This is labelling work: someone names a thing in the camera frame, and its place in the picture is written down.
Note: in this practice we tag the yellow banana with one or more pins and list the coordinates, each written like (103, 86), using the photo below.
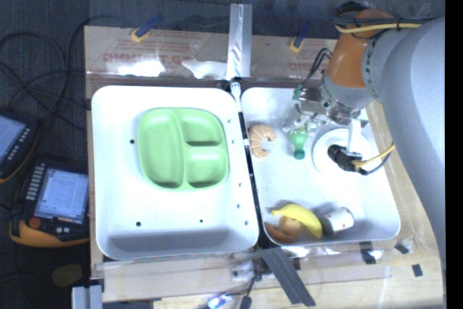
(307, 219)

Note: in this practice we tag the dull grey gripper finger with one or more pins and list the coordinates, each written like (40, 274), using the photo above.
(312, 124)
(291, 127)

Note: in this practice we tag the orange round bun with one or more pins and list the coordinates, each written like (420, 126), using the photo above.
(291, 226)

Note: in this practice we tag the green bottle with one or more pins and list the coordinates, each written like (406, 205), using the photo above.
(298, 143)

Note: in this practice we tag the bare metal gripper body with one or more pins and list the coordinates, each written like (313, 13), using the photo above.
(316, 103)

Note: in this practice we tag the white bowl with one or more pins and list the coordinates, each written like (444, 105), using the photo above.
(322, 150)

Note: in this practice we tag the brown cardboard board red print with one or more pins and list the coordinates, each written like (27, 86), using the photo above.
(173, 47)

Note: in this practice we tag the green divided plate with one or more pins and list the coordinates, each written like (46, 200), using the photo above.
(159, 148)

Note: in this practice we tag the tan croissant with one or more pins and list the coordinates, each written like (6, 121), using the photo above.
(257, 135)

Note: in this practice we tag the black cylinder on white bracket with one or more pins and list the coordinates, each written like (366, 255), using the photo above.
(343, 156)

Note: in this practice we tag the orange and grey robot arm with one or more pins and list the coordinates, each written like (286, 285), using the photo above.
(412, 90)

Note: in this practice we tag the white plastic tray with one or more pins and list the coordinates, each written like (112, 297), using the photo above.
(289, 184)
(119, 163)

